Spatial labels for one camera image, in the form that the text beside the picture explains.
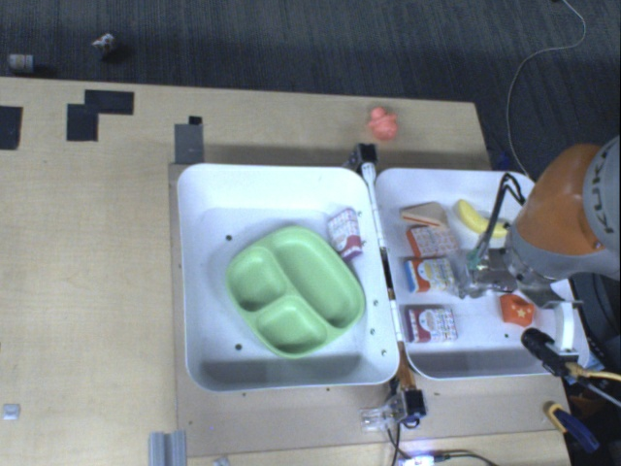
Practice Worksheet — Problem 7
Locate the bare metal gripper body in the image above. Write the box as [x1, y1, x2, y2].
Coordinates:
[455, 247, 521, 301]

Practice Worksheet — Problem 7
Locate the orange cube with star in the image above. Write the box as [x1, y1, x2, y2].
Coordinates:
[499, 292, 537, 328]

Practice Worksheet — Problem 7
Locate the yellow banana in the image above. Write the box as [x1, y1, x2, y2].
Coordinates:
[453, 198, 510, 240]

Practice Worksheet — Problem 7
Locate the orange and blue carton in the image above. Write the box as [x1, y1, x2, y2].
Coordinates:
[403, 255, 458, 295]

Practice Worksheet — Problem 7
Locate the orange and white carton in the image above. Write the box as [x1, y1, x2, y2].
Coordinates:
[406, 224, 460, 259]

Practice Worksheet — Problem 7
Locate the white plastic tray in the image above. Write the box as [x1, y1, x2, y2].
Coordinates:
[176, 162, 402, 393]
[375, 166, 592, 381]

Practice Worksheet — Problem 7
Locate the toy sandwich bread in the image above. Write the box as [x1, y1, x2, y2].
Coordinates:
[399, 201, 450, 230]

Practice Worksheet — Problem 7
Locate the thin black and white rod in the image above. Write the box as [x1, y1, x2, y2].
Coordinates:
[361, 161, 405, 345]

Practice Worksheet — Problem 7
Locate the dark red and white carton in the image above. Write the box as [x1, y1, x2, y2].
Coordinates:
[326, 207, 366, 262]

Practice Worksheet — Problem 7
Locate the pink toy figure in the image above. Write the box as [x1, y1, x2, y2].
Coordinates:
[366, 106, 401, 142]

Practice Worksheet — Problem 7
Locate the green divided plate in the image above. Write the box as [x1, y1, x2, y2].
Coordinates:
[224, 225, 367, 359]

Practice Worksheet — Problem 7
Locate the small pale can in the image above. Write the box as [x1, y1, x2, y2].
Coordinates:
[6, 52, 36, 73]

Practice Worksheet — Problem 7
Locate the black cylinder on white bracket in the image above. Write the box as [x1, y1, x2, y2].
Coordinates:
[520, 300, 584, 379]

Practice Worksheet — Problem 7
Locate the black block with wires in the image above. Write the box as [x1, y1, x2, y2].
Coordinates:
[352, 142, 378, 165]
[403, 388, 429, 419]

